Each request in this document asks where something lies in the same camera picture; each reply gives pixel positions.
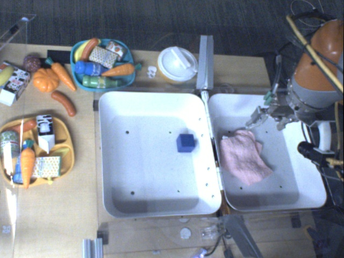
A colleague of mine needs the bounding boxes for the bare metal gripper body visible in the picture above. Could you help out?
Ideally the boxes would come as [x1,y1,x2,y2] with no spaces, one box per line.
[264,96,306,122]

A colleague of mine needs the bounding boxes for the pink cloth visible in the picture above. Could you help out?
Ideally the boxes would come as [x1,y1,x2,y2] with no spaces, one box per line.
[220,129,274,187]

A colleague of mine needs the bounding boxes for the white plastic tray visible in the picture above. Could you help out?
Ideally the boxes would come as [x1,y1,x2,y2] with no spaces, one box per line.
[98,91,223,219]
[208,93,328,212]

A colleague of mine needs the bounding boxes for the blue cube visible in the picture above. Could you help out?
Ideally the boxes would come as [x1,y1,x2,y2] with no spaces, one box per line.
[176,133,196,153]

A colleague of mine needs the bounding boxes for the yellow container with white lid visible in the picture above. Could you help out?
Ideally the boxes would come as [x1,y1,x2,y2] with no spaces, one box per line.
[157,46,199,85]

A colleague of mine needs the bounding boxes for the blue divided plate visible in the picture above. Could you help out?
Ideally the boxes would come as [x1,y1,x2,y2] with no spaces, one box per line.
[70,38,136,92]

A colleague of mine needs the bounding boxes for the orange carrot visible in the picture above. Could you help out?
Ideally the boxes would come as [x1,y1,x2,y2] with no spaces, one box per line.
[20,140,37,190]
[44,57,78,92]
[101,62,142,78]

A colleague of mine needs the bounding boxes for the small can with orange print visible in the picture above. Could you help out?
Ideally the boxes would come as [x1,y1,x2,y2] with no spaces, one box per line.
[105,41,128,62]

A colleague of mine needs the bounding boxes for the green bottle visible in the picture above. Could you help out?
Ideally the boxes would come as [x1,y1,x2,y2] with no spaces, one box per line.
[82,75,122,89]

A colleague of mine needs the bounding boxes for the patterned white carton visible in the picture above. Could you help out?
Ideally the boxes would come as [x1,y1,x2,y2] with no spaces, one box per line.
[31,156,62,178]
[88,46,119,70]

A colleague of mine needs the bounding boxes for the blue bottle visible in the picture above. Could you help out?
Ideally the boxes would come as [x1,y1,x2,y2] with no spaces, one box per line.
[74,60,109,76]
[12,154,25,185]

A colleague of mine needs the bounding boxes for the orange-brown sausage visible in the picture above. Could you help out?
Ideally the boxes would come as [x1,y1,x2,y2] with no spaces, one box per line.
[80,38,101,62]
[10,119,38,134]
[51,90,77,117]

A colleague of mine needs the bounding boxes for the yellow banana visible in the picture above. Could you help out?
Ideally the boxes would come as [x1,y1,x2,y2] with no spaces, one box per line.
[74,39,94,63]

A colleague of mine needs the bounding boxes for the yellow divided plate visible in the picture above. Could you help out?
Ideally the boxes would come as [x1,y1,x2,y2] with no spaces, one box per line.
[0,116,75,189]

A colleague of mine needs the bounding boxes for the black and white milk carton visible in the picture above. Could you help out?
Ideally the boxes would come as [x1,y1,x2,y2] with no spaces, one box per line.
[36,114,56,155]

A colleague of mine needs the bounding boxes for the orange pumpkin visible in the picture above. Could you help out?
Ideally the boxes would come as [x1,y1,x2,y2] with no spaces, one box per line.
[32,68,61,93]

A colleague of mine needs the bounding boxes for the dark purple grapes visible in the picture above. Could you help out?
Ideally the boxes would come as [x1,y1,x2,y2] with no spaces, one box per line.
[23,53,42,73]

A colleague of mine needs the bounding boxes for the cow print carton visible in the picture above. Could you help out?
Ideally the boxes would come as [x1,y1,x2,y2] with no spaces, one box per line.
[0,61,31,107]

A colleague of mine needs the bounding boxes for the green and white can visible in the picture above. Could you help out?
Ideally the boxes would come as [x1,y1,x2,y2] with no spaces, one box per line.
[0,130,21,176]

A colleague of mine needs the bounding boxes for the yellow-green corn cob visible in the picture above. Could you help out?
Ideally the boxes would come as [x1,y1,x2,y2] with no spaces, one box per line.
[0,65,15,88]

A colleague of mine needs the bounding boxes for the black cylinder on white bracket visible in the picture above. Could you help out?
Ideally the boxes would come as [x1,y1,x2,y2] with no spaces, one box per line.
[297,121,336,166]

